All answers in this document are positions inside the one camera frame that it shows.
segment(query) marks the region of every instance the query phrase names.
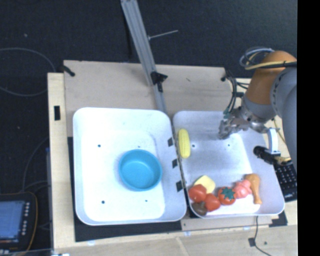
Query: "screen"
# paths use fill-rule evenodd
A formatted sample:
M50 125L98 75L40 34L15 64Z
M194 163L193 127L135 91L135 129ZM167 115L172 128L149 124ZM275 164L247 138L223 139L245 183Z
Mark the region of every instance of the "screen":
M0 240L18 238L24 204L24 201L0 201Z

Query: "black keyboard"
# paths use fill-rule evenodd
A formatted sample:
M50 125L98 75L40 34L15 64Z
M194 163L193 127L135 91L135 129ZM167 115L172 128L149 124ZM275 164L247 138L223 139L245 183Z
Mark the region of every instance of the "black keyboard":
M285 202L298 199L297 172L291 163L286 165L273 164Z

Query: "white surface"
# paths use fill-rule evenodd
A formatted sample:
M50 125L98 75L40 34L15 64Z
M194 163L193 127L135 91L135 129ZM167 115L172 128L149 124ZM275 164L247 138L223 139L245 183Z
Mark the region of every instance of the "white surface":
M177 221L186 212L171 123L157 110L79 109L73 117L75 208L88 225ZM121 181L118 163L130 150L152 153L162 165L161 182L148 191L133 191Z
M254 204L253 196L248 195L237 199L232 205L222 205L199 217L209 219L281 213L285 202L273 166L253 153L255 146L265 147L263 135L249 129L234 133L228 139L218 139L222 119L221 111L181 111L174 116L176 134L184 128L190 138L190 157L180 160L186 187L191 188L199 177L207 175L215 182L213 193L217 195L220 187L233 187L246 174L257 173L262 204Z

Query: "yellow cheese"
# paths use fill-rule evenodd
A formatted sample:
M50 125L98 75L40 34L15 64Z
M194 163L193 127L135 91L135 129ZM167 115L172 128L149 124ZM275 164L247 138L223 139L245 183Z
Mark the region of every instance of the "yellow cheese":
M186 129L180 129L178 132L179 152L182 158L188 158L191 154L189 134Z
M207 175L203 175L200 178L198 178L194 185L201 184L206 188L207 193L212 193L216 188L216 183Z

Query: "dark background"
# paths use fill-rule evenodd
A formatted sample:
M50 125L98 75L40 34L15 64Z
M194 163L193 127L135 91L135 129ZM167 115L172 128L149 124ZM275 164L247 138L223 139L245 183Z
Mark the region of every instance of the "dark background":
M250 47L297 57L298 0L138 3L149 36L178 30L150 41L156 64L222 66L237 77L250 77L252 72L238 64ZM45 55L54 68L24 49ZM41 182L27 189L39 202L33 250L51 246L46 75L61 72L63 60L139 61L120 0L0 0L0 192L17 193L24 182Z

